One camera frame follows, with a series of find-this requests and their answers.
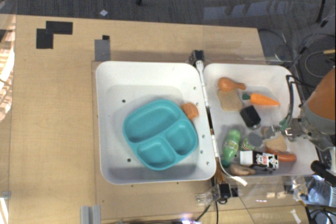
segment orange toy food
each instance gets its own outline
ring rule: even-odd
[[[252,93],[251,95],[243,94],[243,100],[250,100],[252,104],[261,105],[279,105],[280,103],[270,97],[264,96],[260,93]]]
[[[296,155],[293,153],[284,153],[279,151],[271,150],[270,148],[266,148],[266,153],[278,155],[278,160],[281,162],[295,162]]]
[[[224,92],[228,92],[233,89],[246,89],[245,84],[234,82],[229,78],[220,78],[218,81],[218,86]]]
[[[193,103],[185,103],[180,106],[182,111],[186,114],[189,120],[198,116],[197,107]]]

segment green bottle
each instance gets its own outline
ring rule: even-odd
[[[231,159],[237,154],[239,142],[242,139],[242,134],[236,129],[231,129],[226,136],[223,145],[223,157],[221,163],[223,167],[228,168]]]

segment sausage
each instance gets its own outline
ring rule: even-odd
[[[278,160],[281,162],[295,162],[296,161],[296,155],[293,153],[284,153],[284,152],[274,151],[268,147],[266,148],[266,153],[277,155]]]

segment transparent plastic panel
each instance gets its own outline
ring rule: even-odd
[[[320,33],[334,34],[325,27],[334,14],[331,6],[324,7],[320,21],[316,4],[205,0],[204,6],[203,49],[210,62],[292,63]]]
[[[0,0],[0,223],[8,223],[17,0]]]

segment toy carrot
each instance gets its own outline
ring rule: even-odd
[[[264,96],[260,93],[252,93],[251,95],[243,94],[243,100],[250,100],[252,104],[261,105],[279,105],[280,103],[270,97]]]

